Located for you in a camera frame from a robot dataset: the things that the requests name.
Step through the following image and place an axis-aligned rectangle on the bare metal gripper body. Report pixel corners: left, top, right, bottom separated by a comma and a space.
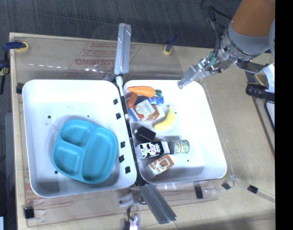
200, 40, 255, 75

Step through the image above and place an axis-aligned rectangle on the white plastic tray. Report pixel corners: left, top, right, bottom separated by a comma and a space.
22, 79, 138, 198
122, 79, 228, 185

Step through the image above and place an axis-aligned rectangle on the orange carrot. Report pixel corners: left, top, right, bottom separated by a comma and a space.
126, 85, 162, 98

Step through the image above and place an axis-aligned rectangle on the yellow banana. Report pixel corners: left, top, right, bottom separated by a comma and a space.
154, 105, 176, 132

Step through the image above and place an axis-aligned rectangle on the orange sausage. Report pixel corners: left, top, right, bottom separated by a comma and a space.
126, 92, 138, 109

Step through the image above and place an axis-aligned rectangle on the green peas can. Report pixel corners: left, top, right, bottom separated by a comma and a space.
168, 139, 191, 155

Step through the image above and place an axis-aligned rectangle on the black box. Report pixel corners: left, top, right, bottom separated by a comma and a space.
135, 126, 157, 144

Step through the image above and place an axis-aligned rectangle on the cow print carton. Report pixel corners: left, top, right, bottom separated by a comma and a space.
138, 140, 171, 160

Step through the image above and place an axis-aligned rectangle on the orange and white juice carton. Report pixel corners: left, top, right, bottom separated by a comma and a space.
145, 153, 175, 176

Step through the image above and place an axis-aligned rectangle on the brown cardboard board red print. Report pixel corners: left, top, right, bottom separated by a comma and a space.
14, 38, 233, 227

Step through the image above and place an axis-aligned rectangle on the blue divided plate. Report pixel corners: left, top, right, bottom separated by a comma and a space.
51, 119, 119, 185

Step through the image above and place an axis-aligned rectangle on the black cylinder on white bracket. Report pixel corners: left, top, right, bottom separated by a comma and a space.
245, 62, 276, 103

